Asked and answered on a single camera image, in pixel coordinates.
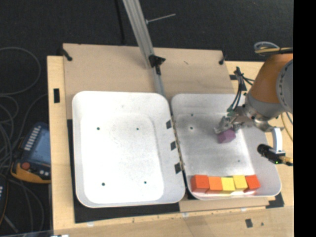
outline black backdrop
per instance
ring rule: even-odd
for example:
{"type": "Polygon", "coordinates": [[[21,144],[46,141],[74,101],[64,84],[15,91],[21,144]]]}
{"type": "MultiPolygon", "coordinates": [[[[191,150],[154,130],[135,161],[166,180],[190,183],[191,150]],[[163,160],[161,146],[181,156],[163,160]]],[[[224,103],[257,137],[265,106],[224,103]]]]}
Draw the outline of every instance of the black backdrop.
{"type": "MultiPolygon", "coordinates": [[[[227,60],[263,61],[263,57],[253,52],[254,43],[271,41],[281,47],[293,46],[294,0],[140,0],[140,3],[148,20],[176,14],[148,25],[155,47],[220,49],[227,60]]],[[[124,44],[136,45],[121,0],[118,7],[124,44]]],[[[32,52],[41,65],[41,76],[35,87],[13,95],[20,106],[14,120],[14,138],[28,107],[47,93],[46,57],[55,55],[62,43],[122,44],[115,0],[0,0],[0,48],[24,48],[32,52]]],[[[0,51],[0,95],[24,88],[36,76],[37,64],[30,55],[16,50],[0,51]]],[[[48,123],[47,97],[32,108],[23,135],[37,121],[48,123]]],[[[43,229],[49,229],[48,186],[26,186],[43,203],[43,229]]],[[[30,202],[34,210],[34,230],[37,230],[41,213],[36,200],[30,202]]],[[[10,189],[6,215],[19,232],[31,230],[26,199],[18,186],[12,185],[10,189]]],[[[0,234],[13,233],[3,221],[0,234]]]]}

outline purple block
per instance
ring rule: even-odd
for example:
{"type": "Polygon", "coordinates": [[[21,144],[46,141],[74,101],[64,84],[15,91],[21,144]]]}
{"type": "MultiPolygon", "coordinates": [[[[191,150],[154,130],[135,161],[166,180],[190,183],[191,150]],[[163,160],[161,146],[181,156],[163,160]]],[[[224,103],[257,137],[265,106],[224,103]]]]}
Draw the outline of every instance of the purple block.
{"type": "Polygon", "coordinates": [[[220,134],[217,134],[217,141],[220,144],[231,142],[235,138],[236,138],[236,134],[232,128],[224,132],[221,132],[220,134]]]}

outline black bracket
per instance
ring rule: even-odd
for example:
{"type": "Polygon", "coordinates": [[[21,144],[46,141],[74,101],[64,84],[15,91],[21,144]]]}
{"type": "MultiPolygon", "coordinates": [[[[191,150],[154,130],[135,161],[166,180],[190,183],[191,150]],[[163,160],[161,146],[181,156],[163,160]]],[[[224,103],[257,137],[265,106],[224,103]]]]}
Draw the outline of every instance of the black bracket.
{"type": "Polygon", "coordinates": [[[166,60],[165,58],[161,58],[155,55],[150,55],[148,57],[150,65],[156,68],[156,73],[157,75],[161,75],[161,71],[160,71],[160,65],[166,60]]]}

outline white tray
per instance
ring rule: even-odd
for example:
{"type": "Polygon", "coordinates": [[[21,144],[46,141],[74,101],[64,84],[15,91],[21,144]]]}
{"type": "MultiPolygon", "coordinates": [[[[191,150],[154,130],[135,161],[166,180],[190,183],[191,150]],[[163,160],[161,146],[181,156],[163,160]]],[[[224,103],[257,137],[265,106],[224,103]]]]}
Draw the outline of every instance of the white tray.
{"type": "Polygon", "coordinates": [[[75,184],[87,207],[174,203],[185,193],[167,100],[82,91],[73,98],[75,184]]]}
{"type": "Polygon", "coordinates": [[[233,94],[179,94],[171,101],[175,128],[180,143],[184,170],[191,190],[190,179],[195,174],[208,176],[232,176],[256,174],[261,187],[255,192],[223,194],[192,193],[198,199],[209,200],[223,197],[269,197],[281,190],[276,166],[257,152],[259,144],[267,144],[261,130],[243,128],[236,139],[224,144],[217,142],[214,133],[226,109],[233,102],[233,94]]]}

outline red button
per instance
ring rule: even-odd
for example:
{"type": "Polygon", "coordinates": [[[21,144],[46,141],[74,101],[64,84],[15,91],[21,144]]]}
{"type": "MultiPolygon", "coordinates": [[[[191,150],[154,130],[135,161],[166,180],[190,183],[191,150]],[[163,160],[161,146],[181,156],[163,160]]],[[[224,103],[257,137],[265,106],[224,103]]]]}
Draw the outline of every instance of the red button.
{"type": "Polygon", "coordinates": [[[24,162],[21,165],[21,168],[24,170],[28,170],[31,167],[31,165],[28,162],[24,162]]]}

